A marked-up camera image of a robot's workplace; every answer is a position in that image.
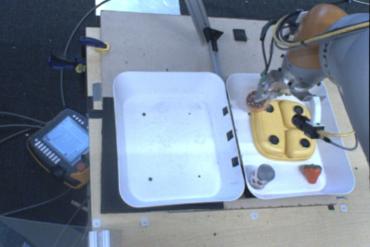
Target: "red strawberry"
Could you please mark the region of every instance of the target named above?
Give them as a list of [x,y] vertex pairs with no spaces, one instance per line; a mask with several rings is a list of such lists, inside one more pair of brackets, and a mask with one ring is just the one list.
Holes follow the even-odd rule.
[[311,184],[315,184],[316,181],[317,181],[317,178],[319,178],[320,174],[321,174],[321,166],[319,165],[314,165],[314,164],[311,164],[311,165],[306,165],[303,169],[306,177],[307,177],[307,180],[309,183]]

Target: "small bottle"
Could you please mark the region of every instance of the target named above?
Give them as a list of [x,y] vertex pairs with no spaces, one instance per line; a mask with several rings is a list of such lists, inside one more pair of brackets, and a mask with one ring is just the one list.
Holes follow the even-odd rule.
[[275,171],[268,164],[262,164],[249,175],[249,183],[255,189],[263,189],[265,185],[275,178]]

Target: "white tray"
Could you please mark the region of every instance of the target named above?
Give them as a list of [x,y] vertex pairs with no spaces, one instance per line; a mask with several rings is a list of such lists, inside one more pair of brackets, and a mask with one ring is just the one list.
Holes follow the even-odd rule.
[[113,94],[119,189],[128,205],[242,195],[245,182],[235,137],[228,140],[232,120],[221,78],[208,72],[124,72],[115,78]]
[[[352,191],[354,176],[346,152],[324,141],[316,141],[315,153],[306,161],[274,161],[259,154],[253,143],[248,115],[250,110],[246,105],[246,97],[257,88],[259,79],[259,74],[236,73],[227,80],[227,92],[246,177],[263,163],[271,165],[275,170],[274,180],[261,190],[256,190],[247,183],[250,192],[258,198],[271,199],[316,194],[346,194]],[[338,132],[324,85],[314,87],[312,93],[326,96],[321,102],[321,123],[325,130]],[[309,104],[298,101],[293,96],[281,99],[300,102],[310,109]],[[303,165],[312,163],[322,166],[321,175],[313,185],[307,182],[301,172]]]

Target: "black bracket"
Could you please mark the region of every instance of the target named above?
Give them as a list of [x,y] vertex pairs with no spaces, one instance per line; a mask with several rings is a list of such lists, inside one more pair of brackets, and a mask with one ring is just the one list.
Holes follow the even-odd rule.
[[217,47],[217,40],[221,37],[221,35],[224,33],[222,31],[218,31],[209,27],[205,27],[203,29],[204,37],[206,38],[207,42],[211,42],[212,44],[212,50],[213,51],[219,51],[219,48]]

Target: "table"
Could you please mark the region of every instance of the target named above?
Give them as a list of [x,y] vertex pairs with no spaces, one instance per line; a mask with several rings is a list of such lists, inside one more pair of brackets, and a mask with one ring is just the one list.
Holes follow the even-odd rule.
[[[141,56],[135,62],[136,58],[126,52],[125,59],[119,59],[116,62],[119,64],[119,71],[121,69],[166,71],[165,68],[163,69],[166,63],[169,65],[169,71],[183,71],[182,67],[188,67],[189,71],[211,71],[210,62],[203,60],[207,58],[204,52],[199,53],[196,59],[192,57],[189,60],[195,62],[187,62],[185,54],[180,63],[176,63],[169,53],[168,60],[164,61],[164,64],[155,64],[156,59],[161,57],[161,50],[164,52],[168,50],[158,43],[167,30],[174,28],[168,22],[163,23],[165,18],[162,16],[151,16],[157,25],[161,24],[160,30],[156,26],[148,25],[147,28],[145,26],[140,28],[141,34],[137,31],[139,28],[136,27],[136,21],[146,17],[145,14],[110,12],[106,17],[116,19],[118,22],[122,18],[126,20],[126,25],[123,24],[123,27],[119,28],[121,39],[125,40],[126,48],[136,47],[136,54]],[[181,52],[193,51],[192,48],[197,47],[200,41],[196,38],[197,34],[192,28],[190,17],[171,16],[171,18],[186,29],[179,37],[185,40]],[[259,34],[265,24],[264,21],[210,18],[210,23],[213,28],[224,31],[224,36],[219,39],[224,79],[235,72],[259,73],[263,69]],[[125,30],[127,24],[131,28],[130,31]],[[233,28],[245,29],[248,41],[233,42],[230,49],[228,40],[232,39]],[[114,27],[87,28],[86,33],[87,36],[100,39],[102,31],[116,29]],[[187,34],[192,36],[193,30],[195,37],[187,36]],[[102,55],[104,53],[99,53],[92,47],[87,48],[88,96],[93,98],[91,104],[95,110],[102,109],[101,97],[96,95],[96,89],[93,89],[93,85],[102,83],[102,71],[106,70],[102,67],[104,65]],[[276,69],[280,63],[279,53],[275,54],[271,69]],[[327,80],[324,83],[339,130],[349,131],[351,129],[349,119],[344,112],[336,87]],[[104,89],[104,84],[102,88],[102,94],[109,95],[111,91]],[[102,120],[90,118],[89,127],[91,223],[93,230],[110,230],[111,246],[312,246],[313,244],[368,246],[370,241],[369,165],[361,148],[348,153],[356,180],[355,188],[350,194],[339,198],[311,196],[277,200],[240,199],[225,203],[224,209],[217,211],[101,214]],[[352,144],[351,139],[345,139],[344,142],[348,146]],[[330,210],[328,205],[333,205],[334,210]],[[142,226],[142,218],[149,219],[149,226]]]

